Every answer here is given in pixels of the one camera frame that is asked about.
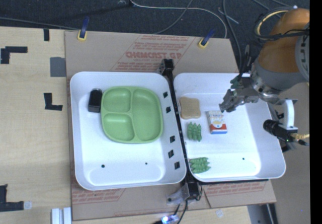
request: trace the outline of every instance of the cardboard sheet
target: cardboard sheet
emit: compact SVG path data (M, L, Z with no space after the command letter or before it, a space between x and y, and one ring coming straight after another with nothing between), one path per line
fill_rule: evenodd
M200 37L88 32L84 42L77 31L65 32L68 128L71 162L73 220L149 213L168 213L166 196L180 184L87 191L74 175L73 137L70 108L70 78L80 71L157 71L163 58L172 58L174 75L181 72L237 72L230 41L210 39L205 49L198 47ZM200 201L188 210L230 207L275 202L270 181L241 182L203 186Z

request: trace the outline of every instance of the white cable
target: white cable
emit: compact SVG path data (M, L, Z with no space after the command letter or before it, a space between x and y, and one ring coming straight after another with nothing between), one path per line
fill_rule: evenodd
M208 13L212 14L213 16L215 16L216 18L218 18L220 20L220 22L223 24L223 26L225 28L225 36L224 36L224 38L227 38L227 26L226 26L225 22L223 21L223 19L219 15L215 14L214 12L212 12L210 10L203 9L203 8L190 8L190 7L186 7L186 8L176 8L176 7L150 7L150 6L139 5L138 3L134 2L133 0L130 0L130 2L133 5L135 5L136 7L138 7L138 8L162 9L162 10L200 10L200 11L208 12Z

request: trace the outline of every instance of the metal bracket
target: metal bracket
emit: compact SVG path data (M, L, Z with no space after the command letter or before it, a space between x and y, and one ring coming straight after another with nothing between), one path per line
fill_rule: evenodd
M173 194L167 195L167 205L178 205L190 196L188 184L185 183L178 191Z
M280 105L283 107L283 113L284 117L281 121L283 128L286 130L288 129L295 129L294 127L294 118L295 118L295 112L294 112L294 104L297 102L297 99L284 99L279 100L276 105Z

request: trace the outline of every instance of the green plate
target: green plate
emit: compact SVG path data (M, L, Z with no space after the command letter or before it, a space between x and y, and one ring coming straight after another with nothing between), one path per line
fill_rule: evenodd
M101 117L105 135L117 142L152 142L163 132L159 98L145 88L119 86L104 91Z

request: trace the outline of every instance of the white bracket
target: white bracket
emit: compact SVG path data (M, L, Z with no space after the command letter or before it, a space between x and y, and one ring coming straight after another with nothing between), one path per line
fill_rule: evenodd
M297 102L297 100L285 99L285 100L280 100L278 103L278 105L281 105L283 107L284 118L281 122L282 122L282 127L285 128L286 130L297 129L294 126L294 120L295 120L294 103L295 102Z
M51 224L71 224L71 209L70 207L64 209L51 209L50 216Z

